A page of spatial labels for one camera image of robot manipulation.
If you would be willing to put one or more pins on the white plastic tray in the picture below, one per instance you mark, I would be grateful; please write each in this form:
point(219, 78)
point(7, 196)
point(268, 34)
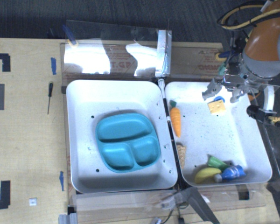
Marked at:
point(212, 136)
point(84, 101)

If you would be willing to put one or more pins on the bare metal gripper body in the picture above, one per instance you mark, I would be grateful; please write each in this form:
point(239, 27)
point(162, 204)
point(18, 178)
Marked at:
point(235, 81)

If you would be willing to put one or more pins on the blue divided plate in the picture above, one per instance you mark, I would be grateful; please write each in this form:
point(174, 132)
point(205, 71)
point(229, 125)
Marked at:
point(128, 143)

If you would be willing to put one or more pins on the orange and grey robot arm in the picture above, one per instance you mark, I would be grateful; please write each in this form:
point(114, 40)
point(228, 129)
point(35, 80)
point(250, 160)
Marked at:
point(261, 41)

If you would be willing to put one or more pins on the blue bottle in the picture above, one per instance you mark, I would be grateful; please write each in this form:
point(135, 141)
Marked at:
point(233, 172)

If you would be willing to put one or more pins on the black screwdriver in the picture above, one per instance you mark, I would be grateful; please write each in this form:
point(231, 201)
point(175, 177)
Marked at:
point(50, 92)

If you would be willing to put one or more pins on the small blue round object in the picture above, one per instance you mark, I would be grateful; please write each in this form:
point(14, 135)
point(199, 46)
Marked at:
point(220, 98)

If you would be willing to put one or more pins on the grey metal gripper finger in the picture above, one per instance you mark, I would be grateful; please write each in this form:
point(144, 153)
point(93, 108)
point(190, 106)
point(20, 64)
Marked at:
point(237, 95)
point(212, 88)

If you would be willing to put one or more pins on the green cone-shaped object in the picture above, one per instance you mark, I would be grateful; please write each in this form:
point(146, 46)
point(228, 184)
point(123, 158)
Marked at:
point(215, 162)

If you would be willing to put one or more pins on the black cylinder on white bracket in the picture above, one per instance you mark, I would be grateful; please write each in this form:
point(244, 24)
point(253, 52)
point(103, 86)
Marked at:
point(259, 113)

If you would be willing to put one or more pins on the tan waffle cone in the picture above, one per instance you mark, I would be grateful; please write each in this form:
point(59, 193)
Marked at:
point(182, 154)

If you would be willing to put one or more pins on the yellow cheese slice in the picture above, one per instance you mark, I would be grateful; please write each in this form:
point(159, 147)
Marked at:
point(217, 107)

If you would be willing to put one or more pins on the orange carrot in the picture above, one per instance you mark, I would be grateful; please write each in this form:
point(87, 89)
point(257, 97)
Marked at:
point(175, 120)

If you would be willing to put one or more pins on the yellow banana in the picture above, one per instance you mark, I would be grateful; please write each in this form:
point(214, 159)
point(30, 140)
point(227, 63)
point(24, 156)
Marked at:
point(206, 174)

